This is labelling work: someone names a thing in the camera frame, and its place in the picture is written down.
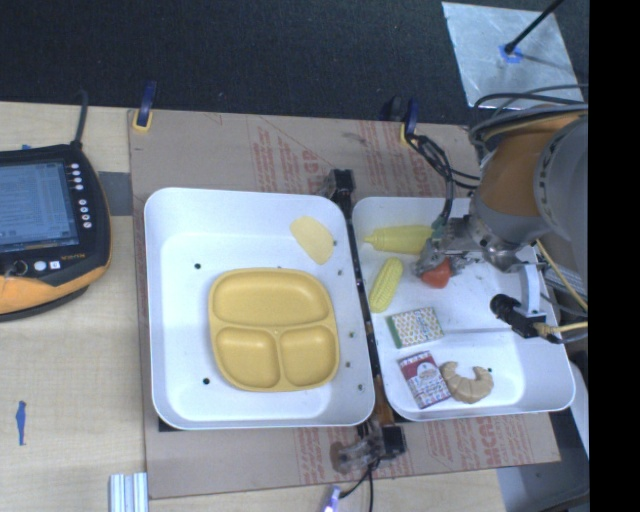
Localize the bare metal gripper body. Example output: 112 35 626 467
427 215 539 274

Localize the red tomato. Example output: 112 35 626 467
420 257 454 290

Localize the yellow mustard bottle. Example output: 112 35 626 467
363 224 436 257

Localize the yellow corn cob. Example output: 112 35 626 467
368 257 405 315

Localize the green patterned carton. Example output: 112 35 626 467
385 306 446 350

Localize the thin black and white rod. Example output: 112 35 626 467
343 198 387 427

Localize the white plastic tray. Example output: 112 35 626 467
143 187 377 432
351 196 577 423

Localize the yellow flat oval chip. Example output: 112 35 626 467
289 215 336 266

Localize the red patterned carton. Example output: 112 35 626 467
397 350 453 411

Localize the beige croissant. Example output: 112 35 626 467
438 360 496 405

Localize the yellow divided plate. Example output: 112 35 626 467
207 267 342 393

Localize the brown cardboard board red print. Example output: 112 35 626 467
127 108 562 500

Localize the black cylinder on white bracket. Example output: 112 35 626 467
489 262 549 341

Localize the black block with thin wires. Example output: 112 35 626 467
378 424 408 459
325 168 357 202

